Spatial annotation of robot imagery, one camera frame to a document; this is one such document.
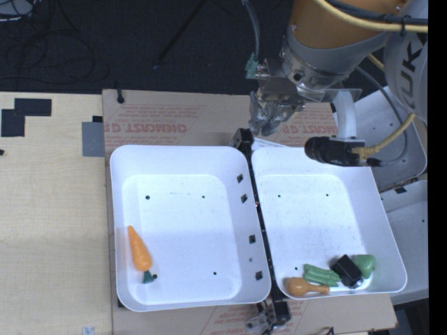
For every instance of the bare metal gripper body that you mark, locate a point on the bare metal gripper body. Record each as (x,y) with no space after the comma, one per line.
(279,91)

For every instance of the green pepper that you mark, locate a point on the green pepper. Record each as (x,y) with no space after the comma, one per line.
(366,264)

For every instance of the green asparagus bunch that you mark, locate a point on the green asparagus bunch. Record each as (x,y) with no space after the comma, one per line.
(319,275)

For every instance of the white plastic tray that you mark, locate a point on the white plastic tray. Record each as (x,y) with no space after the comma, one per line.
(314,222)
(185,229)

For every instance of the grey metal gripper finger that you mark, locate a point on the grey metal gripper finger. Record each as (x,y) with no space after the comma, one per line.
(276,119)
(257,115)

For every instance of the tan chicken drumstick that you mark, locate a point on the tan chicken drumstick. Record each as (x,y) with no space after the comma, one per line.
(298,286)

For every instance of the brown cardboard board red print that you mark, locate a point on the brown cardboard board red print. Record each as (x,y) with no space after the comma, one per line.
(167,124)

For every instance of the black box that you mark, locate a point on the black box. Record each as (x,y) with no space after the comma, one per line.
(345,270)

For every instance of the orange carrot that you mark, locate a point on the orange carrot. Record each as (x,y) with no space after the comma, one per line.
(139,251)

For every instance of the black cylinder on white bracket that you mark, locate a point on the black cylinder on white bracket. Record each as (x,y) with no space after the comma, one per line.
(328,150)

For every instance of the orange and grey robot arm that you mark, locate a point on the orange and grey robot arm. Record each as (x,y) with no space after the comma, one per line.
(324,23)

